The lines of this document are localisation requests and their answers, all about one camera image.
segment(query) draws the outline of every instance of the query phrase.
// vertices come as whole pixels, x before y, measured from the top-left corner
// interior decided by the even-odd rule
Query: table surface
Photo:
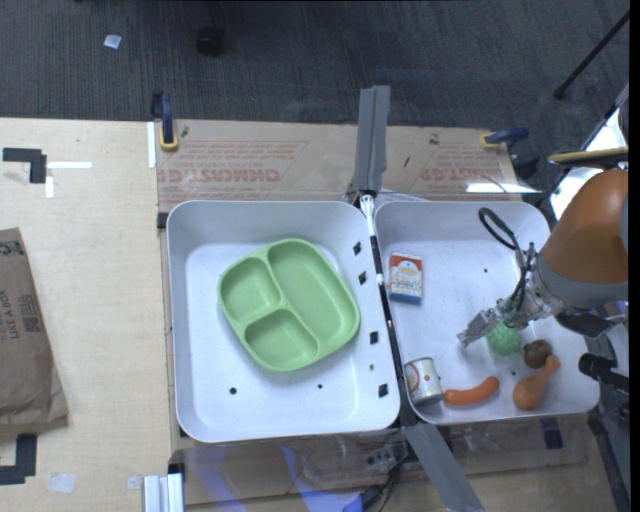
[[[92,163],[51,171],[54,195],[47,198],[44,185],[29,184],[26,164],[0,162],[0,229],[21,229],[70,409],[64,420],[29,426],[39,434],[36,475],[0,487],[3,511],[141,510],[131,477],[167,472],[170,378],[147,129],[142,122],[0,119],[2,147],[39,148],[49,162]],[[0,463],[9,464],[13,440],[25,431],[0,429]],[[580,464],[470,477],[487,510],[575,510],[576,503],[614,510],[597,443],[579,431]],[[72,492],[49,489],[57,474],[75,477]],[[444,510],[433,486],[407,482],[387,510],[425,510],[426,503]],[[240,506],[313,510],[299,496]]]

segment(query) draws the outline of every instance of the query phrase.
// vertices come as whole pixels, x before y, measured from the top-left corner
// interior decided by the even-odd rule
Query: small box
[[[422,299],[422,258],[398,252],[389,258],[389,298],[408,302]]]

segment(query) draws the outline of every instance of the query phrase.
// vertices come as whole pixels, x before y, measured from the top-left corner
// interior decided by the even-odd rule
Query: brown toy food
[[[553,354],[553,349],[547,340],[535,340],[524,347],[524,363],[529,368],[542,368],[547,356]]]
[[[523,411],[538,407],[544,396],[547,380],[558,368],[560,368],[560,361],[551,354],[547,356],[542,370],[518,382],[513,388],[513,402],[516,407]]]
[[[447,389],[443,393],[444,401],[449,405],[473,405],[486,400],[500,387],[500,381],[493,375],[482,384],[471,389]]]

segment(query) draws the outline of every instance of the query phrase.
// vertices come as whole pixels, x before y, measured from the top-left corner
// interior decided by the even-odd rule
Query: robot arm
[[[628,187],[628,173],[620,169],[604,171],[585,183],[542,250],[535,254],[530,246],[524,255],[516,252],[531,278],[525,281],[523,272],[520,289],[480,311],[458,334],[463,346],[499,322],[524,328],[532,320],[554,315],[572,328],[593,317],[589,312],[596,308],[628,301]]]

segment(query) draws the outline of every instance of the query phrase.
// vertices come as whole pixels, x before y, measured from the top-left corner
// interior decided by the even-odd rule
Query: green ball
[[[499,322],[487,333],[487,343],[496,354],[501,356],[515,355],[520,348],[520,334],[517,329],[507,327]]]

